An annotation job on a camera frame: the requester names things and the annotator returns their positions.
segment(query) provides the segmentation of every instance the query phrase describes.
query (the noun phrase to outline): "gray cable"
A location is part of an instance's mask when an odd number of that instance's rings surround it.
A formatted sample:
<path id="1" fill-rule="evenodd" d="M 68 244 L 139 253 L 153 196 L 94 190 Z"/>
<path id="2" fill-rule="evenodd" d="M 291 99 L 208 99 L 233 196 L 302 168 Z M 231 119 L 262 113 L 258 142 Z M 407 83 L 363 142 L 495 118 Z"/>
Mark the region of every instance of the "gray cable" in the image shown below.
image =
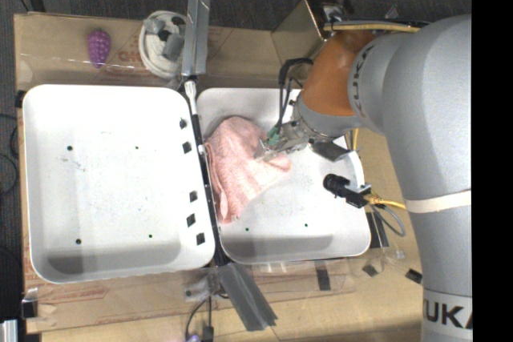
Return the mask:
<path id="1" fill-rule="evenodd" d="M 398 215 L 393 212 L 392 210 L 390 210 L 385 204 L 382 204 L 380 207 L 382 207 L 383 210 L 385 210 L 386 212 L 388 212 L 390 215 L 392 215 L 392 217 L 395 219 L 395 221 L 398 223 L 399 225 L 399 228 L 401 229 L 401 231 L 399 232 L 398 230 L 396 230 L 394 227 L 392 227 L 390 225 L 390 223 L 383 218 L 383 216 L 380 214 L 380 212 L 378 211 L 378 209 L 374 206 L 374 204 L 370 204 L 370 207 L 373 209 L 373 211 L 376 213 L 376 216 L 388 227 L 390 228 L 393 232 L 395 232 L 397 235 L 401 236 L 401 237 L 404 237 L 406 236 L 406 229 L 404 228 L 404 224 L 402 223 L 401 219 L 398 217 Z"/>

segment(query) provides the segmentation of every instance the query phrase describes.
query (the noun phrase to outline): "brown cardboard surface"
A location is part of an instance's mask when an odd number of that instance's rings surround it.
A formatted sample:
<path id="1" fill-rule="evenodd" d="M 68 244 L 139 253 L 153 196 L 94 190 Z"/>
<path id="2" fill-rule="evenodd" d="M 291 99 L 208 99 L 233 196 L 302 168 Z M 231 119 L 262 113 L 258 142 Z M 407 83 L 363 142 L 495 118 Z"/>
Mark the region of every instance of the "brown cardboard surface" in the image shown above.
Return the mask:
<path id="1" fill-rule="evenodd" d="M 140 25 L 141 22 L 120 19 L 15 15 L 17 88 L 26 91 L 46 82 L 161 85 L 161 80 L 146 72 L 137 59 L 134 47 Z M 108 62 L 111 71 L 98 71 L 88 62 L 83 38 L 98 26 L 115 37 Z M 280 61 L 270 32 L 211 27 L 208 50 L 205 87 L 276 84 Z M 72 340 L 73 332 L 82 337 L 77 340 L 168 340 L 172 335 L 169 326 L 174 324 L 179 328 L 176 335 L 181 336 L 184 321 L 194 306 L 184 301 L 183 286 L 201 277 L 201 272 L 65 285 L 47 283 L 34 272 L 23 178 L 21 112 L 18 126 L 25 289 L 37 288 L 39 302 L 38 317 L 27 321 L 29 333 L 51 330 L 45 332 L 45 340 Z M 381 196 L 400 201 L 385 139 L 361 130 L 358 146 L 362 148 L 366 180 Z M 385 251 L 370 251 L 357 259 L 326 261 L 330 291 L 319 290 L 314 263 L 253 267 L 256 282 L 280 318 L 274 329 L 280 340 L 412 328 L 420 323 L 422 288 L 404 277 L 408 268 L 420 271 L 417 246 L 407 213 L 395 211 L 405 222 L 407 237 L 401 239 L 388 232 L 390 248 Z M 373 264 L 381 273 L 369 278 L 362 270 L 366 264 Z M 243 332 L 240 319 L 226 300 L 216 301 L 214 320 L 217 327 L 226 329 L 224 333 L 216 331 L 218 336 L 225 335 L 219 340 L 277 340 L 269 330 Z M 78 329 L 56 332 L 66 328 Z"/>

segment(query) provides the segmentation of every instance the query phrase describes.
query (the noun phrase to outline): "pink cloth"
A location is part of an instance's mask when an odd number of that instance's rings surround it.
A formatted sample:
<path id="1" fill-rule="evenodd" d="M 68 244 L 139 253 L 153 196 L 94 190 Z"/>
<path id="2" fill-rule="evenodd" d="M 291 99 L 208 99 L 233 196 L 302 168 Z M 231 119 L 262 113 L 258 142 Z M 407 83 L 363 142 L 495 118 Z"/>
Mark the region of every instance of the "pink cloth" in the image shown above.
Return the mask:
<path id="1" fill-rule="evenodd" d="M 241 117 L 224 120 L 205 142 L 218 218 L 231 223 L 246 204 L 290 170 L 289 158 L 279 153 L 271 161 L 253 155 L 265 131 Z"/>

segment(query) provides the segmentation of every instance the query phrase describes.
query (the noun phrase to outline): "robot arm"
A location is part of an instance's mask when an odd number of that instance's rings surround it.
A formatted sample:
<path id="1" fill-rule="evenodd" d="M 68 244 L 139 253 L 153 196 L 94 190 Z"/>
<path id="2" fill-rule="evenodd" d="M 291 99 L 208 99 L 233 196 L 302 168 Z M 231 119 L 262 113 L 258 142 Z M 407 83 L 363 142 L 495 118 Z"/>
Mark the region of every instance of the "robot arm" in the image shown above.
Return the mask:
<path id="1" fill-rule="evenodd" d="M 323 155 L 361 126 L 386 137 L 421 256 L 424 342 L 473 340 L 470 84 L 470 15 L 414 34 L 338 32 L 317 57 L 281 145 L 266 147 L 320 143 Z"/>

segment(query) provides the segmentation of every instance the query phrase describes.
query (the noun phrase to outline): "cable spool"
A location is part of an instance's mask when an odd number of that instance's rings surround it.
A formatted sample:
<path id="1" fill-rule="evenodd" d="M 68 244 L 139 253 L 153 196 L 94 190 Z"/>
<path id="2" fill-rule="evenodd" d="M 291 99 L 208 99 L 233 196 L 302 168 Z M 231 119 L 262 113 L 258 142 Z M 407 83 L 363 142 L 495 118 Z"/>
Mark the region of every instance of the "cable spool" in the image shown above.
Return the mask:
<path id="1" fill-rule="evenodd" d="M 150 33 L 147 30 L 146 22 L 151 20 L 163 22 L 164 26 L 160 27 L 158 32 Z M 177 20 L 183 22 L 183 29 L 180 29 L 182 25 L 175 24 L 173 20 L 175 22 Z M 176 56 L 176 60 L 170 60 L 165 57 L 163 52 L 166 41 L 161 39 L 159 32 L 166 30 L 171 36 L 183 41 L 185 20 L 186 18 L 182 14 L 166 10 L 158 10 L 150 14 L 147 20 L 145 20 L 145 24 L 143 24 L 139 34 L 139 52 L 146 69 L 154 75 L 166 80 L 176 80 L 179 78 L 182 70 L 182 51 L 180 50 L 179 55 Z"/>

